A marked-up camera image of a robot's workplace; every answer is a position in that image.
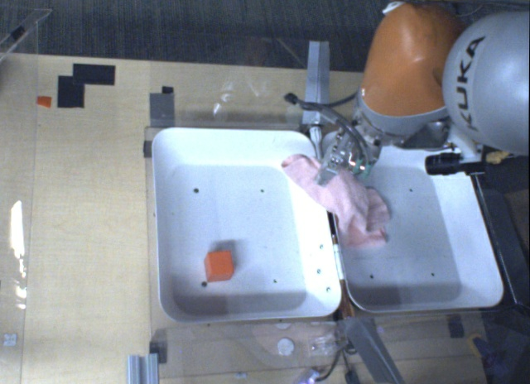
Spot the pink cloth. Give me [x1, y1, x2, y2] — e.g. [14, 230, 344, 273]
[281, 153, 392, 250]

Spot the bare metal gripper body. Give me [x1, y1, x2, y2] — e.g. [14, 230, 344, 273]
[327, 122, 383, 178]

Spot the white plastic tray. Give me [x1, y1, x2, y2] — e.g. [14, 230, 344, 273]
[151, 127, 344, 325]
[320, 129, 505, 314]

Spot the black cylinder on white bracket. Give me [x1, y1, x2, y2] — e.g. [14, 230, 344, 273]
[424, 144, 486, 177]

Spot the orange cube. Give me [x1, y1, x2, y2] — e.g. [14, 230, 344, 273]
[203, 249, 236, 284]

